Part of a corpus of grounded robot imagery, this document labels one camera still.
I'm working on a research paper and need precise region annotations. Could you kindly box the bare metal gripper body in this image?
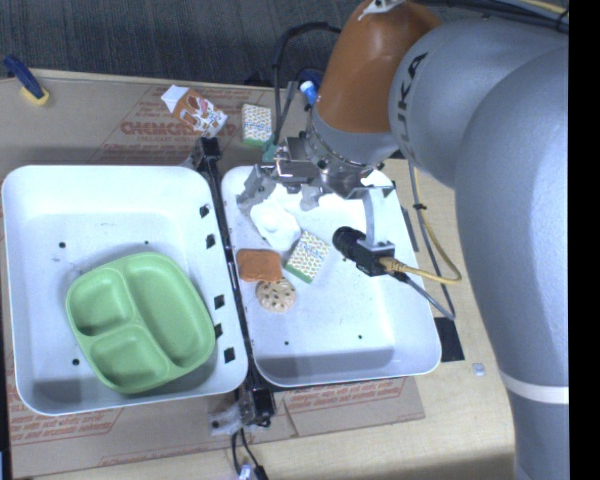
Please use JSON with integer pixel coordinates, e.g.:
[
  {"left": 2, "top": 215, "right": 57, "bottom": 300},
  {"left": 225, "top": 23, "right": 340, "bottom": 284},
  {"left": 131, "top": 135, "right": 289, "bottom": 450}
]
[{"left": 272, "top": 135, "right": 377, "bottom": 201}]

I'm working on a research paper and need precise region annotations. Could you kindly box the white green dotted small box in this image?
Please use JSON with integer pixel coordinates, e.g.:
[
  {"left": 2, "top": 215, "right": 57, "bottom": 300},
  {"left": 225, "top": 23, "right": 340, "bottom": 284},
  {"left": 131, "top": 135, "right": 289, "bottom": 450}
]
[
  {"left": 240, "top": 103, "right": 274, "bottom": 150},
  {"left": 283, "top": 229, "right": 333, "bottom": 286}
]

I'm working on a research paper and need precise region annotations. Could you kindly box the orange toast slice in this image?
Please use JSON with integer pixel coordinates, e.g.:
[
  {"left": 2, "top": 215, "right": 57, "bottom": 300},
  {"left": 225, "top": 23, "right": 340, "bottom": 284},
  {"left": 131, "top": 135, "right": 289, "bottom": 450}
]
[{"left": 235, "top": 248, "right": 285, "bottom": 284}]

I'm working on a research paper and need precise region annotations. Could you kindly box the orange and white milk carton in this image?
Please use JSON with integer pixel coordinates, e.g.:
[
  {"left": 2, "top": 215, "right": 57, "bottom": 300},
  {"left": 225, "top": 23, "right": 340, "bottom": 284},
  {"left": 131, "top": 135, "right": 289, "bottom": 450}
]
[{"left": 160, "top": 84, "right": 229, "bottom": 140}]

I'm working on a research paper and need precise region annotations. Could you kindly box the tan chocolate chip biscuit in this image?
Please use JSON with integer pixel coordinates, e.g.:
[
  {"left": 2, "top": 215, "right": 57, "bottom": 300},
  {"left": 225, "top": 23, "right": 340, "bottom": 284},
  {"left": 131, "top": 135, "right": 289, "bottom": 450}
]
[{"left": 254, "top": 277, "right": 298, "bottom": 315}]

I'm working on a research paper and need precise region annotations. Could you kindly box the white plastic tray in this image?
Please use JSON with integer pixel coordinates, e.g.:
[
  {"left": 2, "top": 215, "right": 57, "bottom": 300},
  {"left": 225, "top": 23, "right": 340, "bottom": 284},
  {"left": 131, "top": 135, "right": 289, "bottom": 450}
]
[
  {"left": 0, "top": 164, "right": 250, "bottom": 417},
  {"left": 220, "top": 164, "right": 443, "bottom": 389}
]

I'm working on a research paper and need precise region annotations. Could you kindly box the green divided plate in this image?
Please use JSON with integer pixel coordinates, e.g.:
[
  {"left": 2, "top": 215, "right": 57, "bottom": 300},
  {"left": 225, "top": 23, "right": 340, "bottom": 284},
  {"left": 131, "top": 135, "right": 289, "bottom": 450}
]
[{"left": 64, "top": 251, "right": 217, "bottom": 396}]

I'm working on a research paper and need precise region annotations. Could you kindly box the brown cardboard board red print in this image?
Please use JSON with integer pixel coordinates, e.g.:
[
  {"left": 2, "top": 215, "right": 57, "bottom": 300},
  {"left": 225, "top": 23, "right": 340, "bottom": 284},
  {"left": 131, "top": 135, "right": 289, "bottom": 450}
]
[{"left": 0, "top": 67, "right": 427, "bottom": 480}]

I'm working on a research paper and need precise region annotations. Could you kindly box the black block with thin wires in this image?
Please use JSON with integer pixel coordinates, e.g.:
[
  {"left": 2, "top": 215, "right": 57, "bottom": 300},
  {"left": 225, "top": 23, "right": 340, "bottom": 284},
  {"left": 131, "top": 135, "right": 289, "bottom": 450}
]
[
  {"left": 238, "top": 386, "right": 277, "bottom": 428},
  {"left": 198, "top": 136, "right": 223, "bottom": 165}
]

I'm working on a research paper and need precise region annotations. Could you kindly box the black cylinder on white bracket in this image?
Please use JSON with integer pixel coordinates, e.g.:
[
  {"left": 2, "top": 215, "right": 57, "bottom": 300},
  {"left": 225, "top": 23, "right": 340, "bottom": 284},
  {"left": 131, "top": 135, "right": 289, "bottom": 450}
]
[{"left": 331, "top": 182, "right": 397, "bottom": 278}]

